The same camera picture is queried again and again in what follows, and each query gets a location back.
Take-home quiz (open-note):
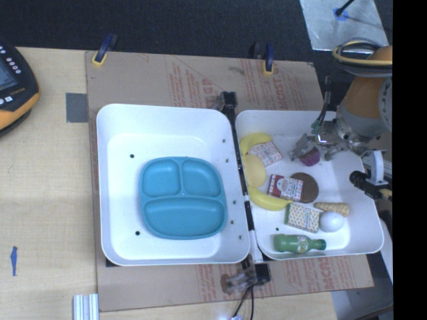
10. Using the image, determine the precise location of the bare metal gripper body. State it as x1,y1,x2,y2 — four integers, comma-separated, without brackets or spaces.
312,121,372,153

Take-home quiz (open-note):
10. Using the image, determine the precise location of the purple cupcake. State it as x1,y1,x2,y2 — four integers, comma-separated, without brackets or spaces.
298,146,322,167

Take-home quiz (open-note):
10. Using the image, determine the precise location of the white carton with red pattern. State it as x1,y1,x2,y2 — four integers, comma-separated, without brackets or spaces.
248,140,284,167

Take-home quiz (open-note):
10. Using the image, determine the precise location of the brown round biscuit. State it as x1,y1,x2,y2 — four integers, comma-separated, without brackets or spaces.
290,172,320,204

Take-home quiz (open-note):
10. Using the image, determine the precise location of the red and white carton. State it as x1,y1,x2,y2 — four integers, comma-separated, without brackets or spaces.
266,173,304,202

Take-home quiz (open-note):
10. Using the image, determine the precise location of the yellow banana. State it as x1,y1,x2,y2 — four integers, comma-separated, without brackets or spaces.
247,185,294,212
239,131,274,157

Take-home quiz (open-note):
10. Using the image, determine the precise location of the tan ice cream cone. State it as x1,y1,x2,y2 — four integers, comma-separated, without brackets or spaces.
313,201,351,218

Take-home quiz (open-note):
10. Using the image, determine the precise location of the white egg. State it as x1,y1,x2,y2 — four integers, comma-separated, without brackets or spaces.
319,211,346,234

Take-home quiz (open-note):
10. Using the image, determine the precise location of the white plastic tray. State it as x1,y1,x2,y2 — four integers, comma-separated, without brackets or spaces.
234,109,386,261
95,103,252,267

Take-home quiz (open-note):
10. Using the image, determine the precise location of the orange patterned carton, green edge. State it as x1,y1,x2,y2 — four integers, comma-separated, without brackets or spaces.
284,202,322,234

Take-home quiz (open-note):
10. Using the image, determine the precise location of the thin black and white rod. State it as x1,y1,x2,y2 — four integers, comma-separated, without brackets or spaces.
228,107,263,263

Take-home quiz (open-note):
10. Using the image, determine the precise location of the green bottle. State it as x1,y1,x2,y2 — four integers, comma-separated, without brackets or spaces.
273,233,328,255

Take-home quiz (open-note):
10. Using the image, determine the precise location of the blue divided plate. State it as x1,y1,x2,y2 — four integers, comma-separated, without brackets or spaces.
139,156,229,241

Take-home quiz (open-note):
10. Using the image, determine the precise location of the brown cardboard board, red print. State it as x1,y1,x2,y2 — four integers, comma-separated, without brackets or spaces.
85,51,375,313

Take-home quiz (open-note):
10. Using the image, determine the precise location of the black cylinder on white bracket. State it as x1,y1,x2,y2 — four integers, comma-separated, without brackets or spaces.
349,149,394,200

